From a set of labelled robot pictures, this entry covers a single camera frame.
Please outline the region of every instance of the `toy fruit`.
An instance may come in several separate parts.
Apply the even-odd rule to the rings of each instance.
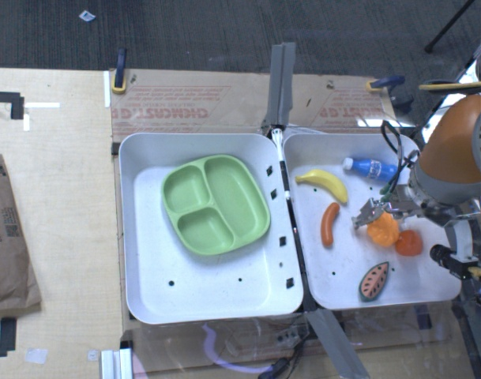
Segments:
[[[402,231],[395,242],[395,250],[402,256],[417,256],[423,251],[423,241],[415,231]]]
[[[370,268],[359,284],[359,295],[364,302],[375,300],[388,278],[389,262],[385,261]]]
[[[366,226],[372,241],[380,246],[389,247],[400,237],[398,222],[390,213],[383,212],[379,218]]]
[[[345,184],[342,182],[342,180],[328,171],[314,168],[310,171],[307,171],[305,174],[297,175],[295,177],[295,181],[298,184],[300,182],[306,182],[308,184],[325,188],[343,204],[348,201],[348,189],[346,188]]]
[[[321,219],[321,240],[325,247],[330,247],[333,244],[333,221],[340,211],[340,205],[337,202],[332,202]]]

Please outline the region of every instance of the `blue bottle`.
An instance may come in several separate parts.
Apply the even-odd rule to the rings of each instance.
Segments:
[[[375,159],[352,159],[346,157],[342,164],[344,170],[354,170],[363,177],[389,181],[398,169],[392,164],[385,164]]]

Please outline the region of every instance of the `brown paper bag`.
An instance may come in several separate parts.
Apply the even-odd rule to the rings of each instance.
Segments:
[[[9,174],[0,155],[0,310],[25,308],[40,301]]]

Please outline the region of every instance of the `black fabric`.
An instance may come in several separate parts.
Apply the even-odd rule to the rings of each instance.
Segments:
[[[268,73],[272,45],[294,41],[295,73],[405,76],[395,91],[421,121],[440,97],[418,85],[455,80],[481,43],[475,0],[424,50],[466,1],[0,0],[0,67],[105,70],[124,47],[132,69]]]

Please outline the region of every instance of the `bottle label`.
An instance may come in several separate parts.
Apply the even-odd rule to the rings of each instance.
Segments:
[[[382,164],[380,161],[372,160],[370,162],[370,172],[368,173],[368,177],[370,178],[378,178],[381,175]]]

